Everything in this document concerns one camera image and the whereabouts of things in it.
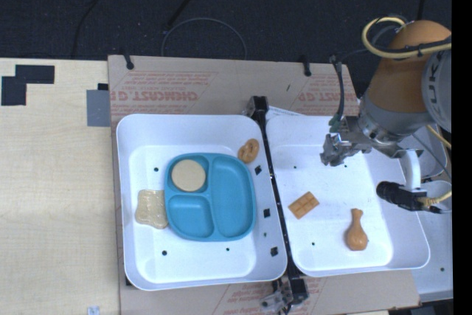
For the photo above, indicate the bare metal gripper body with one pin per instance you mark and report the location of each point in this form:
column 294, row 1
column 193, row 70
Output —
column 363, row 138

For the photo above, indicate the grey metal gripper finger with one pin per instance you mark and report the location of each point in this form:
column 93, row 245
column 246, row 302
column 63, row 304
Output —
column 333, row 140
column 329, row 157

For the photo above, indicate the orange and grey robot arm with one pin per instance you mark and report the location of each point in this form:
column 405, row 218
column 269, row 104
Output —
column 402, row 85

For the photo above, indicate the white plastic tray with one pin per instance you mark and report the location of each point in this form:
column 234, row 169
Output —
column 332, row 177
column 206, row 262

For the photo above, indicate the orange waffle biscuit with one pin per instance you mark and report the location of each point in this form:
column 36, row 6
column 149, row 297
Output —
column 303, row 205

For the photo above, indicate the thin black rod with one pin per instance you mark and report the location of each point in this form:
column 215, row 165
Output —
column 277, row 195

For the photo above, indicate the orange pretzel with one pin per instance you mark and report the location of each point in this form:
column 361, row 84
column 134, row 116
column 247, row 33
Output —
column 248, row 153

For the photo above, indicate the brown chicken drumstick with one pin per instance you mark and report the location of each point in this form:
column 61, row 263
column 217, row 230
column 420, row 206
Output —
column 356, row 238

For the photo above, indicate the blue divided plate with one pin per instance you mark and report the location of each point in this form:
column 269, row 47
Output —
column 230, row 195

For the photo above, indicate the brown cardboard board red print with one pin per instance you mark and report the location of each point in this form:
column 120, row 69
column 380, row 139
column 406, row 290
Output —
column 228, row 88

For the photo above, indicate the round beige biscuit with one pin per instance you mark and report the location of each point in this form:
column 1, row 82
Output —
column 188, row 175

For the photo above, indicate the beige toast slice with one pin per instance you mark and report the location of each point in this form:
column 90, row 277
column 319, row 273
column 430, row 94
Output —
column 150, row 208

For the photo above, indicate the black cylinder on white bracket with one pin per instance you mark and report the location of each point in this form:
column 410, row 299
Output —
column 400, row 194

